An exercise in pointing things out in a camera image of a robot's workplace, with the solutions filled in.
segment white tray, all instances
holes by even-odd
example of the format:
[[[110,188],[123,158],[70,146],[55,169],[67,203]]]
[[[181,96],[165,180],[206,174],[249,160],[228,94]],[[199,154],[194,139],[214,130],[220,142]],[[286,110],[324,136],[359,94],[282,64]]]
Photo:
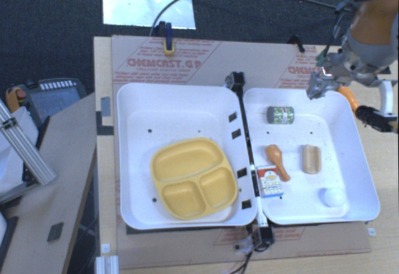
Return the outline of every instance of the white tray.
[[[236,119],[230,122],[229,116]],[[131,83],[117,95],[121,212],[140,230],[176,227],[240,226],[256,216],[249,159],[238,98],[224,87]],[[232,138],[234,131],[241,136]],[[238,182],[229,207],[195,220],[179,220],[158,197],[150,172],[153,154],[174,142],[195,137],[214,140],[226,154]],[[237,171],[247,168],[246,176]],[[244,208],[243,202],[251,202]]]
[[[288,182],[282,182],[284,195],[262,199],[266,216],[288,224],[367,221],[377,217],[380,203],[349,103],[337,92],[309,100],[303,90],[250,89],[244,106],[251,137],[255,166],[271,164],[265,147],[276,144]],[[291,106],[292,124],[268,124],[269,106]],[[322,170],[315,175],[302,171],[302,145],[321,149]],[[329,207],[324,200],[328,188],[339,188],[347,201]]]

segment metal bar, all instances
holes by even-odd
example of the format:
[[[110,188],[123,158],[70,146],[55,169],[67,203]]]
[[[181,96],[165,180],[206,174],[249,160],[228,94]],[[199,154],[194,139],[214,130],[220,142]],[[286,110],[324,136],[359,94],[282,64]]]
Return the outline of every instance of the metal bar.
[[[23,133],[20,126],[11,116],[7,107],[0,100],[0,130],[7,141],[25,162],[35,179],[45,185],[55,179],[55,173],[50,169],[40,156],[39,151]]]
[[[119,274],[119,257],[111,255],[109,257],[95,258],[96,274]]]
[[[14,200],[17,197],[20,197],[23,193],[27,192],[28,190],[30,190],[36,186],[37,186],[37,184],[32,184],[30,186],[27,186],[25,182],[17,185],[16,187],[12,188],[7,193],[0,196],[0,205],[10,202],[11,200]]]

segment plastic container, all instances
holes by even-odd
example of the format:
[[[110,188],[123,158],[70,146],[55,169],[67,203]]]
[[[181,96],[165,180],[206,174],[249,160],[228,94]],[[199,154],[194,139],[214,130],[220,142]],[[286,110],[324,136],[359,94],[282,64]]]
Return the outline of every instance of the plastic container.
[[[220,146],[195,138],[159,150],[151,174],[166,209],[180,220],[192,220],[231,205],[237,182]]]
[[[142,230],[228,227],[247,225],[255,219],[257,208],[243,122],[233,92],[225,87],[131,83],[120,88],[116,106],[120,208],[127,225]],[[163,204],[150,165],[157,151],[198,137],[211,139],[223,151],[231,164],[238,194],[230,205],[217,212],[182,220]],[[224,180],[224,176],[215,177]],[[185,186],[180,192],[195,191],[195,186],[190,188],[188,183]]]
[[[268,124],[269,106],[295,108],[292,124]],[[281,225],[367,221],[380,211],[377,192],[346,98],[330,91],[309,100],[305,90],[250,89],[244,95],[255,166],[271,164],[264,149],[276,144],[291,179],[282,182],[282,198],[262,199],[266,216]],[[307,174],[302,168],[302,145],[320,148],[321,170]],[[341,205],[326,204],[327,189],[339,188]]]

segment black clip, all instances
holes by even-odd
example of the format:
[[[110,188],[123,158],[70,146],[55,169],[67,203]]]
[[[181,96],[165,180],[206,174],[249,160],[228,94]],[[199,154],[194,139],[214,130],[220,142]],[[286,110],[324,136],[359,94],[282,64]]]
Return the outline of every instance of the black clip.
[[[17,120],[15,119],[15,117],[11,117],[7,121],[4,121],[1,123],[0,129],[9,129],[10,127],[13,127],[16,124],[17,124]]]
[[[157,37],[164,37],[165,36],[165,21],[160,21],[154,29],[154,35]]]
[[[392,72],[391,69],[387,67],[384,70],[380,71],[378,74],[392,74]]]
[[[290,39],[288,40],[287,43],[288,43],[288,44],[297,44],[297,45],[298,45],[298,48],[299,48],[299,51],[300,51],[301,53],[304,53],[304,52],[305,52],[304,45],[302,44],[301,39],[299,39],[299,36],[296,36],[295,34],[293,34],[293,35],[290,37]]]

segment snack package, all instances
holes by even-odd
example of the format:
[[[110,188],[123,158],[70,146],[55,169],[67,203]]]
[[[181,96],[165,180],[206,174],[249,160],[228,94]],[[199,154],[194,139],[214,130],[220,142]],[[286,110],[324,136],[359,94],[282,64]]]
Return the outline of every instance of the snack package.
[[[261,197],[280,197],[284,194],[275,165],[256,168],[257,182]]]

